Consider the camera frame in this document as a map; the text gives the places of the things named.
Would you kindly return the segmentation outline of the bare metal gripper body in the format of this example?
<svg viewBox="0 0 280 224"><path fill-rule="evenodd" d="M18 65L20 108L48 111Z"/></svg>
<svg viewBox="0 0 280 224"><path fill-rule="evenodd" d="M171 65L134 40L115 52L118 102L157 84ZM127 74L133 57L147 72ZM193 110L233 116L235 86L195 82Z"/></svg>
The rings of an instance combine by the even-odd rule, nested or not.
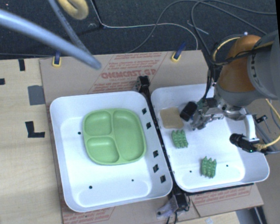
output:
<svg viewBox="0 0 280 224"><path fill-rule="evenodd" d="M227 117L232 120L243 120L246 111L242 107L228 104L219 97L201 99L197 103L196 115L199 116L199 124L203 118L210 118L210 122Z"/></svg>

